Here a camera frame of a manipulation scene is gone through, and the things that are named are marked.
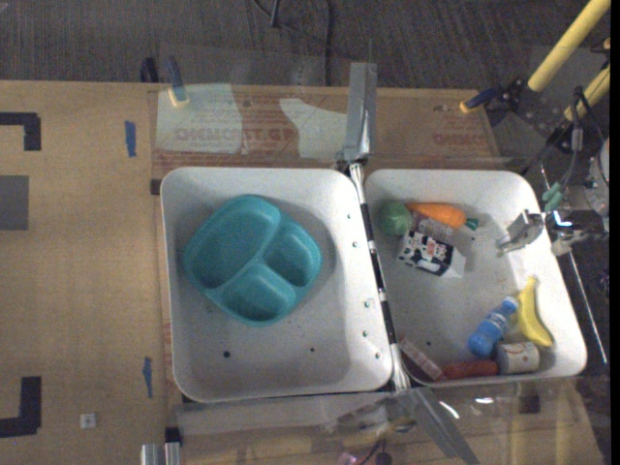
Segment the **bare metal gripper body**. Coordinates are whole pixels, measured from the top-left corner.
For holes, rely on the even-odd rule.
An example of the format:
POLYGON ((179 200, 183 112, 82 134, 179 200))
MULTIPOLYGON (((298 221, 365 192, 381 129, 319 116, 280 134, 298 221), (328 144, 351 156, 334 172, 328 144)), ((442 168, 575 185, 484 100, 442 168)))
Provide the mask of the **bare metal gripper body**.
POLYGON ((604 219, 592 210, 554 210, 546 214, 545 223, 554 240, 606 240, 609 236, 604 219))

